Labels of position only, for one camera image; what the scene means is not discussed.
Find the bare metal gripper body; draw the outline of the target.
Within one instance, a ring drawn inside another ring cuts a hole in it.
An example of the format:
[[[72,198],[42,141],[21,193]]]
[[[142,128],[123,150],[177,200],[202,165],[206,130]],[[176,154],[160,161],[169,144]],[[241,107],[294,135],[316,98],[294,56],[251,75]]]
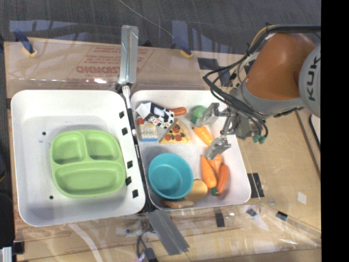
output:
[[[229,135],[235,135],[241,140],[252,137],[258,141],[261,137],[261,122],[251,115],[225,108],[223,111],[217,111],[217,116],[225,119],[220,131],[220,141],[227,141]]]

